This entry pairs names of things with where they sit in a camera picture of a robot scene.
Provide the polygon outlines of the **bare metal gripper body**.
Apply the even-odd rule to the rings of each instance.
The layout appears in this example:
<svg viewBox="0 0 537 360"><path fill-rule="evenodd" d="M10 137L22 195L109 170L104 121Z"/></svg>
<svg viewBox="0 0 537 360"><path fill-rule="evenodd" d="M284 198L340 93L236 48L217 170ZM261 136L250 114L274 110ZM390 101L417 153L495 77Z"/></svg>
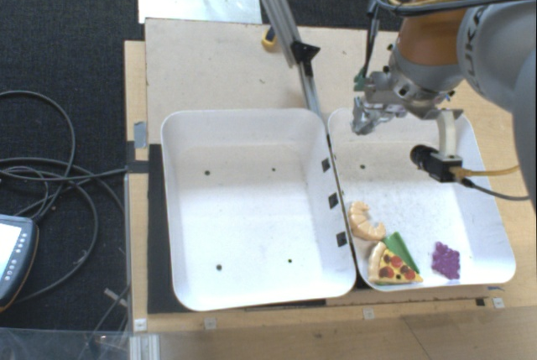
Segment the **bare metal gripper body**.
<svg viewBox="0 0 537 360"><path fill-rule="evenodd" d="M436 117L446 95L446 90L425 87L399 71L374 71L364 75L362 92L368 113L371 104L399 104L405 108L405 115L412 114L419 119Z"/></svg>

